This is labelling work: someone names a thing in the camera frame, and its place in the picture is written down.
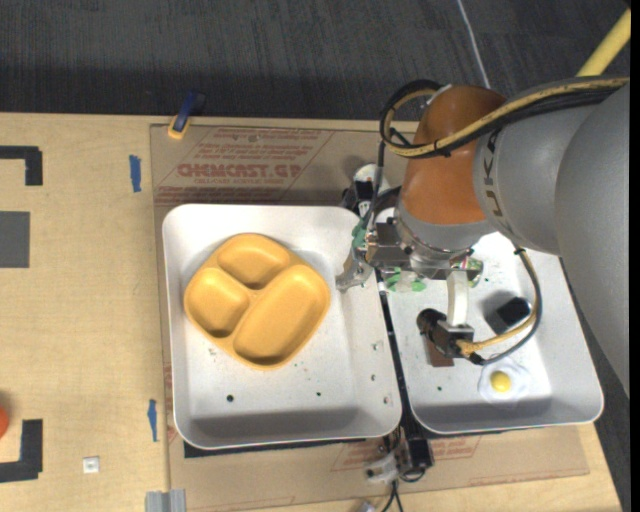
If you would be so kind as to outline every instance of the yellow tube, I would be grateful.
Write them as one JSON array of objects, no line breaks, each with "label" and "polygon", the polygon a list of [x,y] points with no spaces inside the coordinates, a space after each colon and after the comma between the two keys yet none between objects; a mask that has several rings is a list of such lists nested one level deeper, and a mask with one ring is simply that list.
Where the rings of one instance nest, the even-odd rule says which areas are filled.
[{"label": "yellow tube", "polygon": [[577,76],[600,75],[631,38],[631,9],[627,9],[578,71]]}]

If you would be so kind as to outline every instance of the wooden table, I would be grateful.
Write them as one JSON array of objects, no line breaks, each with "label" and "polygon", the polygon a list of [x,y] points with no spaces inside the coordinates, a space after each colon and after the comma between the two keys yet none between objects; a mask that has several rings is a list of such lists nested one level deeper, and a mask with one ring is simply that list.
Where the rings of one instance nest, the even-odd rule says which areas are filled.
[{"label": "wooden table", "polygon": [[[0,211],[30,212],[29,268],[0,268],[0,403],[19,456],[21,420],[44,422],[37,480],[0,484],[1,510],[144,510],[170,488],[149,127],[158,117],[0,114],[0,145],[38,146],[43,186],[0,159]],[[375,129],[370,122],[199,119],[198,124]],[[134,193],[129,156],[141,160]],[[157,403],[158,442],[147,411]],[[587,476],[403,496],[407,511],[619,510],[592,425]],[[83,473],[99,456],[100,471]],[[380,498],[372,499],[379,503]],[[359,501],[278,508],[353,511]]]}]

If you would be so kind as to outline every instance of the orange plate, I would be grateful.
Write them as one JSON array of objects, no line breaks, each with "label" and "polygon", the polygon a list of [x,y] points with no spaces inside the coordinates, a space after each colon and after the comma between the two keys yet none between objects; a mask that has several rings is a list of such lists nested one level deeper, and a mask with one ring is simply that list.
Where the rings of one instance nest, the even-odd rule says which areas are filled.
[{"label": "orange plate", "polygon": [[261,370],[290,361],[311,339],[331,303],[309,263],[263,235],[223,243],[191,278],[189,320],[238,361]]}]

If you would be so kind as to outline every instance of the yellow divided plate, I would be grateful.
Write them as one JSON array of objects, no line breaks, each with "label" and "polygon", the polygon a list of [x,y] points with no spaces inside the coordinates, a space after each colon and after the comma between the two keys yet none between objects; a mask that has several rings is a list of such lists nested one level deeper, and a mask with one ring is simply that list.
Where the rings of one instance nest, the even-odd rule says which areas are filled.
[{"label": "yellow divided plate", "polygon": [[324,319],[331,292],[302,258],[263,235],[224,242],[191,278],[187,317],[213,343],[261,370],[286,364]]}]

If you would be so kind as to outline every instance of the gray square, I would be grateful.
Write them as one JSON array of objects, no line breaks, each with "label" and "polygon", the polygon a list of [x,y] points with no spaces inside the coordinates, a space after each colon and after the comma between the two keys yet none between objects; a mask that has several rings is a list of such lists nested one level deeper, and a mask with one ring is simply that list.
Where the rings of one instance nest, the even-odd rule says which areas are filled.
[{"label": "gray square", "polygon": [[30,212],[0,211],[0,268],[29,268]]}]

